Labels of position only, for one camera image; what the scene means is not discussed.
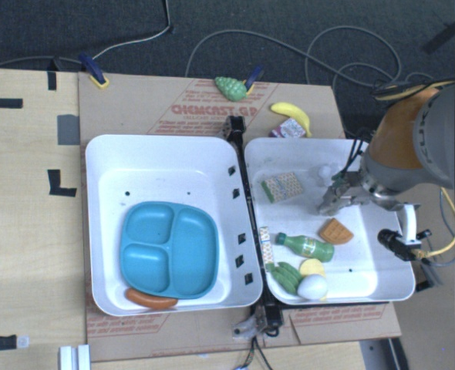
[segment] blue divided dish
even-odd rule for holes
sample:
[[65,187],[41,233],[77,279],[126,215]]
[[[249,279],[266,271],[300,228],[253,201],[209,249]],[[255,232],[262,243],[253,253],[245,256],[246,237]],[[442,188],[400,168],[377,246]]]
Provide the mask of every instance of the blue divided dish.
[[120,268],[126,282],[156,296],[194,299],[214,286],[219,238],[206,212],[184,204],[144,202],[126,215]]

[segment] brown hot dog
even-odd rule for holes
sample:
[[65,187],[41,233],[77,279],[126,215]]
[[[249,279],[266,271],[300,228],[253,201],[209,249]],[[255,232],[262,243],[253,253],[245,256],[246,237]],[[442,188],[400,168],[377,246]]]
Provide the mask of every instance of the brown hot dog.
[[178,302],[176,298],[162,298],[160,296],[153,296],[137,291],[133,288],[128,288],[125,292],[128,300],[144,307],[153,308],[154,310],[163,310],[165,308],[173,307]]

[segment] cardboard box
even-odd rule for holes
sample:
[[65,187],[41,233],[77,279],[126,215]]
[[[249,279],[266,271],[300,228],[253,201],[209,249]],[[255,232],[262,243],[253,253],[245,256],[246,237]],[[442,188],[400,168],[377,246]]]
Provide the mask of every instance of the cardboard box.
[[[99,89],[88,74],[79,74],[87,342],[92,347],[93,361],[246,349],[248,342],[234,339],[232,329],[248,318],[249,308],[115,318],[95,306],[90,290],[85,148],[101,134],[216,136],[230,115],[244,116],[244,141],[248,143],[268,136],[287,119],[269,109],[281,101],[307,112],[314,137],[344,138],[331,89],[260,82],[247,99],[233,103],[217,91],[210,79],[106,76],[110,85]],[[284,311],[284,318],[279,336],[264,338],[263,346],[400,335],[390,303],[288,310]]]

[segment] robotic arm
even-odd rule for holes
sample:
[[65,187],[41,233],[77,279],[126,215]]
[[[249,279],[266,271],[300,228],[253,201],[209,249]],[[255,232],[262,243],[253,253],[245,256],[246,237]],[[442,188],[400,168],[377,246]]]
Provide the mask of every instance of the robotic arm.
[[[455,189],[455,84],[446,81],[404,89],[393,87],[376,95],[380,100],[394,97],[401,100],[389,107],[361,157],[359,170],[348,171],[356,153],[332,178],[333,184],[318,209],[321,215],[332,216],[343,207],[372,201],[397,212],[400,218],[413,206],[400,203],[396,196],[418,183]],[[379,240],[389,249],[396,244],[390,234],[382,234]],[[419,243],[401,236],[399,241],[399,247],[418,247]],[[412,260],[410,248],[400,254],[399,247],[392,251],[404,260]]]

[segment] yellow banana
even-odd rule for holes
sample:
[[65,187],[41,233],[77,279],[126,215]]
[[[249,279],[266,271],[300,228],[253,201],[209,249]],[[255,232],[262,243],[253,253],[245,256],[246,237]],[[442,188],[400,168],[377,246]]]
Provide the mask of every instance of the yellow banana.
[[277,114],[286,115],[294,119],[296,122],[298,122],[299,126],[305,129],[307,137],[312,136],[312,133],[310,132],[310,118],[299,107],[291,103],[279,102],[272,104],[271,110]]

